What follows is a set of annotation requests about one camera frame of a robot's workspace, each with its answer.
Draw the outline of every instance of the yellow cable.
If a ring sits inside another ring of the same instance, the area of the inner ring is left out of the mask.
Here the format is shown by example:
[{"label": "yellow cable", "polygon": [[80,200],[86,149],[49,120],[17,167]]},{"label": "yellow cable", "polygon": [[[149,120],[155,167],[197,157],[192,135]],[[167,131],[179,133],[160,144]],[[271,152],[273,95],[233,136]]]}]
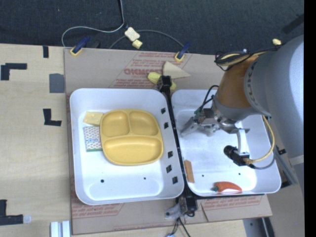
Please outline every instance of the yellow cable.
[{"label": "yellow cable", "polygon": [[272,143],[271,143],[271,148],[270,148],[270,150],[264,155],[264,156],[262,156],[261,158],[258,158],[258,159],[244,159],[244,161],[245,161],[245,163],[247,164],[247,165],[251,165],[251,164],[253,164],[254,162],[259,162],[259,161],[261,161],[261,160],[264,160],[265,158],[267,158],[271,153],[272,153],[272,151],[273,151],[273,148],[275,147],[275,136],[274,136],[274,134],[273,134],[273,131],[272,131],[272,129],[271,129],[271,126],[270,126],[270,124],[269,124],[269,122],[268,122],[268,120],[267,120],[267,118],[265,117],[265,116],[262,116],[262,118],[263,118],[263,121],[265,122],[265,124],[266,124],[266,126],[268,127],[268,130],[269,130],[269,132],[270,132],[270,134],[271,134],[271,140],[272,140]]}]

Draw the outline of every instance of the black tape mark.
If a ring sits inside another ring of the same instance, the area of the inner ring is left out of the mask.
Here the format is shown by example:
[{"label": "black tape mark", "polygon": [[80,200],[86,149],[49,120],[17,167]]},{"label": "black tape mark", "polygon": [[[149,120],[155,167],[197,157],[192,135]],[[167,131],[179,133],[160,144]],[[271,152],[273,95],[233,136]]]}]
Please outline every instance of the black tape mark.
[{"label": "black tape mark", "polygon": [[287,26],[284,26],[282,28],[282,31],[286,34],[289,34],[292,32],[296,27],[298,27],[300,24],[304,22],[304,14],[300,15],[296,19],[294,19],[291,23],[289,23]]},{"label": "black tape mark", "polygon": [[64,75],[49,74],[49,93],[64,93],[65,80]]},{"label": "black tape mark", "polygon": [[27,67],[27,63],[6,63],[5,65],[1,65],[0,80],[9,80],[10,69],[25,70]]},{"label": "black tape mark", "polygon": [[0,200],[0,226],[23,224],[23,215],[7,215],[6,214],[6,201]]},{"label": "black tape mark", "polygon": [[51,109],[43,109],[44,112],[44,125],[61,126],[61,120],[51,120]]},{"label": "black tape mark", "polygon": [[49,58],[48,46],[43,46],[43,58]]}]

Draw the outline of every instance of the toy carrot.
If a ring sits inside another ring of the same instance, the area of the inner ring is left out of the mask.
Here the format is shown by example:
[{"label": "toy carrot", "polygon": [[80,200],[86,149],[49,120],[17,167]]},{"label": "toy carrot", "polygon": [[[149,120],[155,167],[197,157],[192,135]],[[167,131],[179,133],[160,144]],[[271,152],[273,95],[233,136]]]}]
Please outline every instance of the toy carrot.
[{"label": "toy carrot", "polygon": [[241,187],[231,182],[217,182],[217,183],[214,183],[214,187],[212,188],[212,190],[216,192],[222,192],[226,189],[242,191]]}]

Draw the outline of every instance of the yellow divided plate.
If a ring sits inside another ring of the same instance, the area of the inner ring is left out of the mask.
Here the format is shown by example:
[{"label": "yellow divided plate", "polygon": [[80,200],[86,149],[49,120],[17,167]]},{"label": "yellow divided plate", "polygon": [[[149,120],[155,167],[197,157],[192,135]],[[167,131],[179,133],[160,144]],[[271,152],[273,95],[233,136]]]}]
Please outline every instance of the yellow divided plate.
[{"label": "yellow divided plate", "polygon": [[116,165],[151,163],[163,153],[157,120],[146,111],[121,109],[105,113],[100,136],[105,157]]}]

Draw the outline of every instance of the white cable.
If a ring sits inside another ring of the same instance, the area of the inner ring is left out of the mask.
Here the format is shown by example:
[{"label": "white cable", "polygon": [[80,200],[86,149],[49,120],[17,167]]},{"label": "white cable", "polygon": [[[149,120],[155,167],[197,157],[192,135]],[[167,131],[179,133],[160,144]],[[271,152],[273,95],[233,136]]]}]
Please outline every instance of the white cable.
[{"label": "white cable", "polygon": [[121,11],[121,16],[122,16],[122,24],[116,28],[115,30],[112,30],[112,31],[103,31],[103,30],[100,30],[100,29],[97,29],[97,28],[93,28],[93,27],[88,27],[88,26],[74,26],[74,27],[70,27],[68,28],[64,33],[63,35],[61,36],[61,42],[63,44],[63,46],[65,47],[65,43],[64,43],[64,36],[65,34],[68,32],[68,31],[71,31],[73,29],[88,29],[88,30],[93,30],[93,31],[97,31],[97,32],[101,32],[101,33],[106,33],[106,34],[111,34],[111,33],[115,33],[117,32],[119,29],[121,29],[124,24],[125,24],[125,19],[124,19],[124,12],[123,12],[123,4],[122,4],[122,0],[119,0],[120,2],[120,11]]}]

